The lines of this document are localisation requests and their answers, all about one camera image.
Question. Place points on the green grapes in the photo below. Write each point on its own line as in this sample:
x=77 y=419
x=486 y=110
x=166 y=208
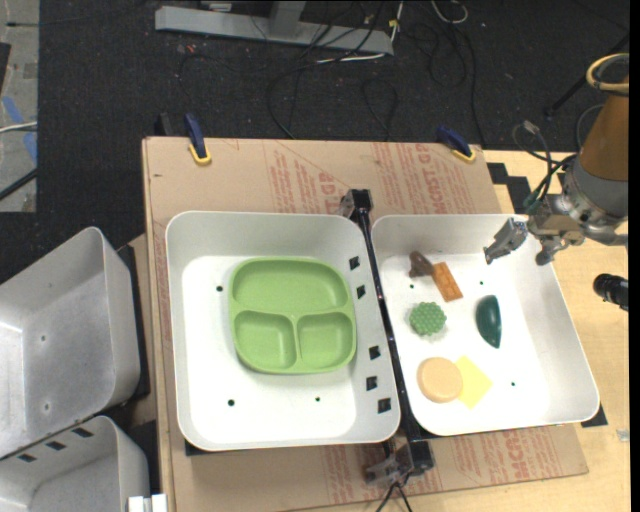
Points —
x=427 y=318

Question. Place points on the yellow cheese slice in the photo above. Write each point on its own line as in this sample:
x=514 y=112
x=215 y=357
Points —
x=476 y=385

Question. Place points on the green divided plate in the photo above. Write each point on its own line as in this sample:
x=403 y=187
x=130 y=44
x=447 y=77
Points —
x=292 y=315

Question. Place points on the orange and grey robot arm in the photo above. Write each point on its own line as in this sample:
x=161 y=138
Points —
x=604 y=150

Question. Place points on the orange rectangular biscuit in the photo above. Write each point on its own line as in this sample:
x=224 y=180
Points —
x=447 y=282

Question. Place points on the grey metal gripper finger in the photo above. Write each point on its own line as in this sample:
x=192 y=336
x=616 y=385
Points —
x=548 y=250
x=506 y=240

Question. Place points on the white plastic tray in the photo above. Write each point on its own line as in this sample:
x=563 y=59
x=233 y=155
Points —
x=60 y=340
x=75 y=470
x=280 y=410
x=530 y=380

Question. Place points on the dark green half oval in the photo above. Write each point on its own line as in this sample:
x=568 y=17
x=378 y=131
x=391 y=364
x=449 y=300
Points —
x=489 y=320

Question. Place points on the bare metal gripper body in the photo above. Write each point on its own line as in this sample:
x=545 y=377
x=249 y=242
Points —
x=556 y=223

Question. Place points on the brown toy piece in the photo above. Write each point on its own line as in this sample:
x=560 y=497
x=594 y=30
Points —
x=419 y=265

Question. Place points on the thin black rod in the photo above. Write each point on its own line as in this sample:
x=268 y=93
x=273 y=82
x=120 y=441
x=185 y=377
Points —
x=387 y=320

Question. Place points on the brown cardboard board red print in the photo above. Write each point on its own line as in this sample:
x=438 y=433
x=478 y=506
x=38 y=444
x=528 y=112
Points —
x=260 y=175

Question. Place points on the tan round biscuit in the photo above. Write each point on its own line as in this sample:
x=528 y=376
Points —
x=439 y=380

